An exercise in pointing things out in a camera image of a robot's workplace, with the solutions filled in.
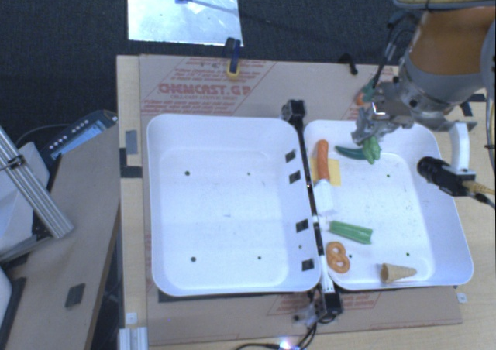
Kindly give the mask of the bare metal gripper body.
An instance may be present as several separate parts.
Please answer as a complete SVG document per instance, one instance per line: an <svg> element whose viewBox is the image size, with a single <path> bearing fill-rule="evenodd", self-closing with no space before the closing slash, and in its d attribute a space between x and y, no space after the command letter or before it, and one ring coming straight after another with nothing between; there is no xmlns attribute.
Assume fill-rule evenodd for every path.
<svg viewBox="0 0 496 350"><path fill-rule="evenodd" d="M452 111L452 105L429 97L415 84L399 82L376 86L370 107L371 119L403 128L418 123L429 129L440 129Z"/></svg>

